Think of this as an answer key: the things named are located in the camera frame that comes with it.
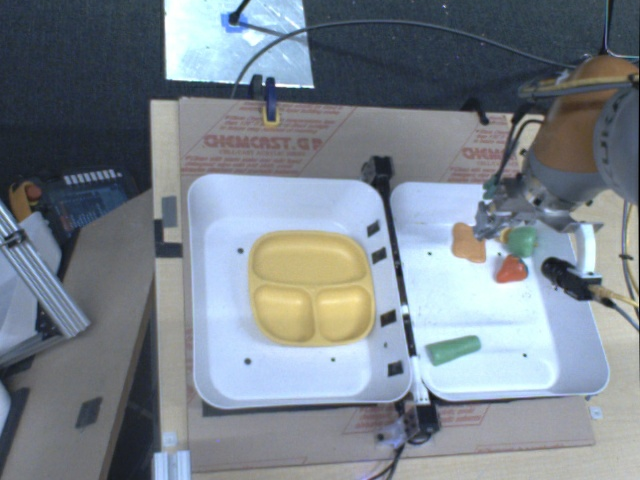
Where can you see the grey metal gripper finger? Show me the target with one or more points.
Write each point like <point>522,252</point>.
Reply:
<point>483,220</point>
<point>500,228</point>

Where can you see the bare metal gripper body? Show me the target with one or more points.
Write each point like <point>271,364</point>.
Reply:
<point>530,203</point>

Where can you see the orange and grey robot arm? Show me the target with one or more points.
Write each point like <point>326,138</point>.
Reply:
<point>570,128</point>

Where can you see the green toy pepper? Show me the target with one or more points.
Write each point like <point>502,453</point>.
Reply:
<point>522,242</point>

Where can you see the orange flat toy food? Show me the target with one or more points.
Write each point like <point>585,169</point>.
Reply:
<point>468,245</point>

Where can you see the red toy pepper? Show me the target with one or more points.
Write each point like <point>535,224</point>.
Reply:
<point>511,269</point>

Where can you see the white plastic tray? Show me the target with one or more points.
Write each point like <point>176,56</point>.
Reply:
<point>225,208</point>
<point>475,308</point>

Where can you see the thin black and white rod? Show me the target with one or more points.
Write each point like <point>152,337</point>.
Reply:
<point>398,268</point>

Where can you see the brown cardboard board red print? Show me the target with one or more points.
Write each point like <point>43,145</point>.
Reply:
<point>410,138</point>

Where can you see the green toy cucumber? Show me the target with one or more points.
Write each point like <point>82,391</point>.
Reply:
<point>452,350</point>

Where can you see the yellow divided plate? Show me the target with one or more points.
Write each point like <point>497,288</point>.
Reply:
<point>310,288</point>

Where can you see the black cylinder on white bracket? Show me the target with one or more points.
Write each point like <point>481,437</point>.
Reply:
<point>567,274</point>

